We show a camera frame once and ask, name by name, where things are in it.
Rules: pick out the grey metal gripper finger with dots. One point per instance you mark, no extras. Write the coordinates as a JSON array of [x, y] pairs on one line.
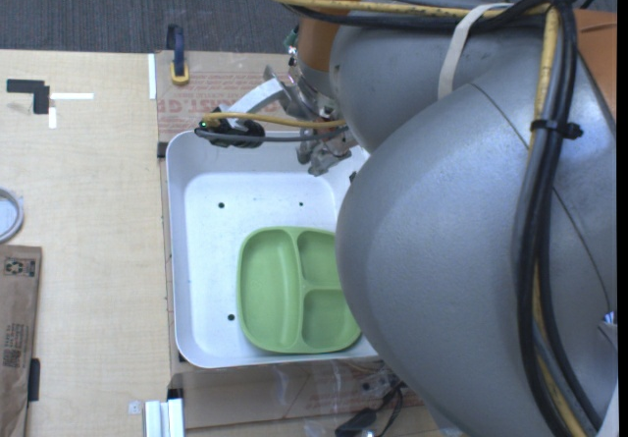
[[305, 151], [324, 165]]

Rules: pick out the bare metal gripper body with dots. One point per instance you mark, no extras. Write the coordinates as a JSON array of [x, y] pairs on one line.
[[314, 106]]

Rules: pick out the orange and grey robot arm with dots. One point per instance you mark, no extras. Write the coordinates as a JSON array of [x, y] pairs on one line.
[[441, 238]]

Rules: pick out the white plastic tray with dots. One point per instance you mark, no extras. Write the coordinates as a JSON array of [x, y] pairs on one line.
[[211, 238]]

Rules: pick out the green divided plate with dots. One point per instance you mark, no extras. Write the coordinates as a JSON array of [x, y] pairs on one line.
[[275, 288]]

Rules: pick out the brown cardboard board, red print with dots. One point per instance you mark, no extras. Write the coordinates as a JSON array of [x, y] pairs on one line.
[[235, 396]]

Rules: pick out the brown paper packet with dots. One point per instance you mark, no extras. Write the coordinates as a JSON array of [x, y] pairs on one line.
[[17, 337]]

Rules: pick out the black cylinder on white bracket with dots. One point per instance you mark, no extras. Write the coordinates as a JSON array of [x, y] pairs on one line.
[[240, 135]]

